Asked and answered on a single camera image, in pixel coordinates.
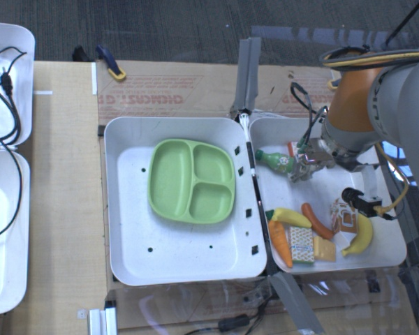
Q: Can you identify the orange carrot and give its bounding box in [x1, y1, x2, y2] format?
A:
[267, 219, 294, 269]

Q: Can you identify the white plastic tray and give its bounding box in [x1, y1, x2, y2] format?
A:
[0, 21, 36, 149]
[0, 147, 31, 315]
[248, 117, 408, 275]
[103, 116, 268, 287]

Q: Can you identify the black cylinder on white bracket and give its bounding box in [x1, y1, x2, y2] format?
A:
[341, 164, 384, 219]

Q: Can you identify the orange patterned white carton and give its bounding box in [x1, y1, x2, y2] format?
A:
[287, 225, 316, 266]

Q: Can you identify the yellow banana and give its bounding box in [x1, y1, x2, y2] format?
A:
[341, 211, 374, 258]

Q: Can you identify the green plastic bottle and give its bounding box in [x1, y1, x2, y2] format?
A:
[254, 149, 297, 175]

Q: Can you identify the yellow corn cob green stem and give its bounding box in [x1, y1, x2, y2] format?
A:
[265, 207, 313, 229]

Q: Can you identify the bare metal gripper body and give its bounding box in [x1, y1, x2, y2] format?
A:
[301, 138, 340, 172]

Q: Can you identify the green divided plate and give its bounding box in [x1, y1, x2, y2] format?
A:
[147, 137, 237, 225]

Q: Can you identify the yellow cheese wedge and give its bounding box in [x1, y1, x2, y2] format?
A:
[312, 235, 337, 262]

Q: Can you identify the brown and white packet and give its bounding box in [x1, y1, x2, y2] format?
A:
[330, 198, 359, 236]

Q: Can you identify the orange sausage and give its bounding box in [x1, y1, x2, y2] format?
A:
[301, 202, 335, 240]

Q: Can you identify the brown cardboard board red print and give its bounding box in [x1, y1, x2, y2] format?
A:
[96, 59, 419, 331]

